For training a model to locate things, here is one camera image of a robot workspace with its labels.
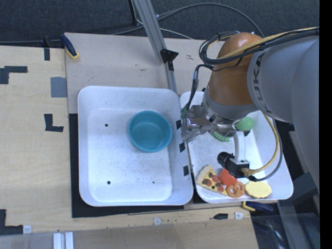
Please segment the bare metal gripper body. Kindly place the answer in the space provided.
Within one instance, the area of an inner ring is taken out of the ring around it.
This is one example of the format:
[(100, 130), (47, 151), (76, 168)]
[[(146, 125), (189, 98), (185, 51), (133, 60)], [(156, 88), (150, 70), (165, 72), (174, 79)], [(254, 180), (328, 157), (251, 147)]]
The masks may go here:
[(206, 104), (193, 105), (185, 115), (185, 125), (189, 129), (208, 127), (211, 134), (217, 133), (223, 137), (233, 136), (240, 119), (230, 120), (221, 117)]

